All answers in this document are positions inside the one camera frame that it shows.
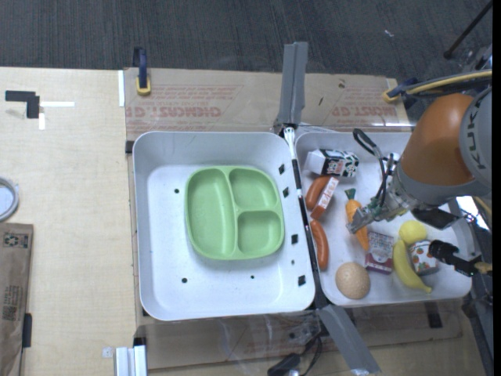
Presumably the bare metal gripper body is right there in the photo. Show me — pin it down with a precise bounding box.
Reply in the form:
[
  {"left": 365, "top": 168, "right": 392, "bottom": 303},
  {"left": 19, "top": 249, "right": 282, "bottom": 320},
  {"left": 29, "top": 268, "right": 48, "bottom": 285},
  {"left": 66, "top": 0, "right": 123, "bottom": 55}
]
[{"left": 366, "top": 193, "right": 410, "bottom": 223}]

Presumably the orange carrot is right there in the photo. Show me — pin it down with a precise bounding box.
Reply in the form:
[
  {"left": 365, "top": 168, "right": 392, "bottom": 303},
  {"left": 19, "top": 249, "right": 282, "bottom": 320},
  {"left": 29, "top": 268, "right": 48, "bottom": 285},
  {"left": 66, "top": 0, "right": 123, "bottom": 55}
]
[{"left": 344, "top": 188, "right": 371, "bottom": 252}]

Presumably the yellow lemon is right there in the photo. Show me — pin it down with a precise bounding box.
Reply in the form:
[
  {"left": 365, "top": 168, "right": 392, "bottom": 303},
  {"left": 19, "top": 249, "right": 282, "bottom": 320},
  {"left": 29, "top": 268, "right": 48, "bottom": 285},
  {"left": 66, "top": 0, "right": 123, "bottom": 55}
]
[{"left": 398, "top": 220, "right": 428, "bottom": 245}]

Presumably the orange sausage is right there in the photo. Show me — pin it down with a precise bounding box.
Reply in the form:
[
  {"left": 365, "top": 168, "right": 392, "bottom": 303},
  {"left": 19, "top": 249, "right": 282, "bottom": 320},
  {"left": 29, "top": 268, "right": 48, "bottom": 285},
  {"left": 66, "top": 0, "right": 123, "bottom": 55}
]
[
  {"left": 305, "top": 175, "right": 332, "bottom": 211},
  {"left": 309, "top": 219, "right": 330, "bottom": 272}
]

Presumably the small colourful printed carton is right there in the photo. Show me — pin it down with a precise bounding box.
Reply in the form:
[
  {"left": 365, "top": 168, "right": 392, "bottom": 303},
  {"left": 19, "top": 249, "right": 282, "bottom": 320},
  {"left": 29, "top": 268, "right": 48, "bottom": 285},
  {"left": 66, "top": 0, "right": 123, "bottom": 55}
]
[{"left": 364, "top": 231, "right": 395, "bottom": 276}]

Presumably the beige egg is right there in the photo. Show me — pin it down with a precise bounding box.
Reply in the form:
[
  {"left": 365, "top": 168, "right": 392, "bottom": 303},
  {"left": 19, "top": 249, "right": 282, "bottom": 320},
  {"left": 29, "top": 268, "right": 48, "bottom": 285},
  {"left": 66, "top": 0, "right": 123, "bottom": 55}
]
[{"left": 334, "top": 262, "right": 371, "bottom": 300}]

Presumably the yellow banana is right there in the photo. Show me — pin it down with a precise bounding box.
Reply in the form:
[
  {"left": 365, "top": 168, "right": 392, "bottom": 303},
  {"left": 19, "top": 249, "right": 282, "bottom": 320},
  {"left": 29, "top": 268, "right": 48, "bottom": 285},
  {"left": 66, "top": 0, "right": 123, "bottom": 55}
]
[{"left": 392, "top": 239, "right": 433, "bottom": 294}]

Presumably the strawberry print can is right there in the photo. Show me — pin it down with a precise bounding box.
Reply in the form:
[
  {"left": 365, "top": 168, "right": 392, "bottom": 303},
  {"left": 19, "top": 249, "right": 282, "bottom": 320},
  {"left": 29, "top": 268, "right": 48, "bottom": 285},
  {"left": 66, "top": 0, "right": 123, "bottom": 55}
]
[{"left": 408, "top": 240, "right": 439, "bottom": 277}]

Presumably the white printed milk carton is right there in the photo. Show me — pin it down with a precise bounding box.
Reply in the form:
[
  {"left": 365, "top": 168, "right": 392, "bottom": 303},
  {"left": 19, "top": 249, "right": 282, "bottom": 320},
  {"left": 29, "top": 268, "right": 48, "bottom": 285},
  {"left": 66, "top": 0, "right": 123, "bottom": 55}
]
[{"left": 304, "top": 148, "right": 360, "bottom": 179}]

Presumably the white plastic tray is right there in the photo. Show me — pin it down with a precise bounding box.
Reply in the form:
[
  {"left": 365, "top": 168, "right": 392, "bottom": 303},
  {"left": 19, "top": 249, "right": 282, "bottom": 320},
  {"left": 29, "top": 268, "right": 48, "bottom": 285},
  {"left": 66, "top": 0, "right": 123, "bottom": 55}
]
[
  {"left": 132, "top": 131, "right": 316, "bottom": 322},
  {"left": 294, "top": 131, "right": 474, "bottom": 308}
]

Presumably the green divided plate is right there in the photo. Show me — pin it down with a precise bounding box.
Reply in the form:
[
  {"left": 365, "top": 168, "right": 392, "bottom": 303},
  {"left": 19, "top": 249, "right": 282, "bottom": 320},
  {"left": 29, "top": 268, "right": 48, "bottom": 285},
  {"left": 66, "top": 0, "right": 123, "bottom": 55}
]
[{"left": 184, "top": 165, "right": 286, "bottom": 261}]

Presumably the brown cardboard board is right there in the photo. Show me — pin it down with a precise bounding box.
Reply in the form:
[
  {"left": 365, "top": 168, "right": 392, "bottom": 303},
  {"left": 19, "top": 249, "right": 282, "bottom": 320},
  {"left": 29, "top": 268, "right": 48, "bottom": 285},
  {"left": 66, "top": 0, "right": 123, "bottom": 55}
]
[{"left": 124, "top": 67, "right": 463, "bottom": 370}]

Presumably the brown paper bag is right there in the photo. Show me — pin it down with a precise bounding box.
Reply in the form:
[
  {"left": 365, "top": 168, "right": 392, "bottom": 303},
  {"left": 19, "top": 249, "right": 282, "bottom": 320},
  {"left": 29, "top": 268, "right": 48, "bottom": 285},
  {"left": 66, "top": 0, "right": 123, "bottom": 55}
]
[{"left": 0, "top": 222, "right": 34, "bottom": 376}]

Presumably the white round ring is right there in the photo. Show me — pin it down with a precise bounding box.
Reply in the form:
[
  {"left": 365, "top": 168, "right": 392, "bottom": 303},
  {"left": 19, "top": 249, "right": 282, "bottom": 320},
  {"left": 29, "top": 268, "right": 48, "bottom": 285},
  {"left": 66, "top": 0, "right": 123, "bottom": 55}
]
[{"left": 0, "top": 176, "right": 20, "bottom": 222}]

